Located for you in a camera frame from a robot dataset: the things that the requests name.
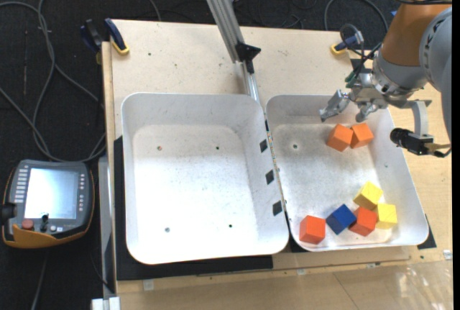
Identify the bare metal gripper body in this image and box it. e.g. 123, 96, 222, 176
348, 71, 395, 112

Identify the orange cube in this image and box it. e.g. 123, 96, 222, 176
348, 206, 378, 237
326, 123, 354, 152
298, 214, 327, 245
350, 122, 375, 150

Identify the white plastic tray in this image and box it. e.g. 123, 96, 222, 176
120, 91, 290, 265
265, 94, 430, 252

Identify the yellow cube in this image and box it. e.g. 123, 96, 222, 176
353, 181, 384, 211
373, 203, 398, 230

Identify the blue cube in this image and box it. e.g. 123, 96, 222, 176
325, 204, 357, 235

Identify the pale wood board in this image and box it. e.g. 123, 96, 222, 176
101, 18, 453, 310

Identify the black cylinder on white bracket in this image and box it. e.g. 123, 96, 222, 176
390, 99, 435, 156

